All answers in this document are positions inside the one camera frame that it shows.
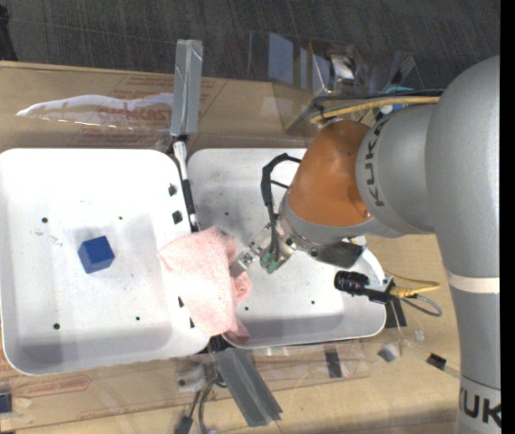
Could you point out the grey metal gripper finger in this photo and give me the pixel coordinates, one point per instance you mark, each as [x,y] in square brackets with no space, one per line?
[238,267]

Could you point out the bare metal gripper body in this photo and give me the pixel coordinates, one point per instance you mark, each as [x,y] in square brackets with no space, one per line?
[280,244]

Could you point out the pink cloth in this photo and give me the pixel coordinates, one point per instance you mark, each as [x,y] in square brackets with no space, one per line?
[201,278]

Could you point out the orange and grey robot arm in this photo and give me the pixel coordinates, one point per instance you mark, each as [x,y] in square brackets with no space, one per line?
[461,161]

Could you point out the white plastic tray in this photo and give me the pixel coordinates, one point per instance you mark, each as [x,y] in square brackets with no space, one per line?
[293,305]
[104,314]

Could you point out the thin black and white rod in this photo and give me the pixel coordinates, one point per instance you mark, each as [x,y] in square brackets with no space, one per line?
[187,192]

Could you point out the brown cardboard board, red print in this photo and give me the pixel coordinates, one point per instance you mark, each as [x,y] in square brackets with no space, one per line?
[248,106]

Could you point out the blue cube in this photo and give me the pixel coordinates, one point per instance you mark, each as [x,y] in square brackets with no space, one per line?
[96,254]

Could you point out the black cylinder on white bracket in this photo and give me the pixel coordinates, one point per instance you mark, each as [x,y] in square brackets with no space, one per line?
[352,283]

